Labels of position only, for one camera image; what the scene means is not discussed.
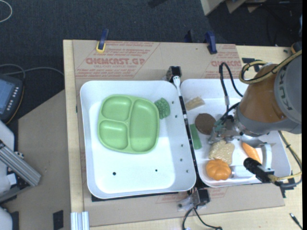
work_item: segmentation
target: black carpet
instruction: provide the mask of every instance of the black carpet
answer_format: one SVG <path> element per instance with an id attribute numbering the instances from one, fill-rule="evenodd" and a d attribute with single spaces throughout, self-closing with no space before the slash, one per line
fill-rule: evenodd
<path id="1" fill-rule="evenodd" d="M 249 13 L 232 14 L 225 3 L 205 16 L 200 0 L 4 0 L 13 9 L 0 23 L 0 65 L 24 69 L 52 67 L 63 71 L 64 39 L 98 40 L 104 28 L 109 40 L 183 42 L 189 30 L 202 43 L 213 31 L 217 43 L 291 46 L 300 40 L 302 0 L 268 0 Z M 0 2 L 0 21 L 10 13 Z M 17 70 L 0 68 L 0 73 Z M 64 89 L 55 71 L 27 72 L 25 94 L 15 119 Z"/>

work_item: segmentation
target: toy pumpkin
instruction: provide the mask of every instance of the toy pumpkin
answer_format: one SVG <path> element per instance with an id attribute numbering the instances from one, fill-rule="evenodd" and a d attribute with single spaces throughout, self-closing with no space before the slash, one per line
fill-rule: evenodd
<path id="1" fill-rule="evenodd" d="M 216 181 L 227 180 L 231 175 L 228 163 L 221 159 L 210 160 L 206 165 L 206 171 L 208 176 Z"/>

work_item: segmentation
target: phone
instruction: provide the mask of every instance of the phone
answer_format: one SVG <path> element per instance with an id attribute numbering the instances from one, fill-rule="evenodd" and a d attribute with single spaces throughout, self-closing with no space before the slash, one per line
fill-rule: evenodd
<path id="1" fill-rule="evenodd" d="M 20 79 L 0 74 L 0 120 L 7 122 L 16 113 L 23 95 Z"/>

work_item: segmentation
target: pen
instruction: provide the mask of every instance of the pen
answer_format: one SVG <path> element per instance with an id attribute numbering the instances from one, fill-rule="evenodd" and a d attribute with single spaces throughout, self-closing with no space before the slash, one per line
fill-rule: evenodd
<path id="1" fill-rule="evenodd" d="M 293 221 L 294 221 L 301 229 L 303 229 L 303 227 L 301 226 L 301 224 L 298 222 L 298 220 L 296 219 L 296 217 L 295 217 L 292 213 L 290 213 L 290 216 L 292 217 Z"/>

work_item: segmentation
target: brown cookie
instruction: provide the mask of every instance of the brown cookie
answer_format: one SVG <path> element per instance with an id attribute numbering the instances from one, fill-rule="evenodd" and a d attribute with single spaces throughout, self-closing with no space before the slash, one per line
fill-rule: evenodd
<path id="1" fill-rule="evenodd" d="M 199 132 L 210 135 L 215 122 L 215 118 L 210 114 L 201 113 L 195 119 L 195 126 Z"/>

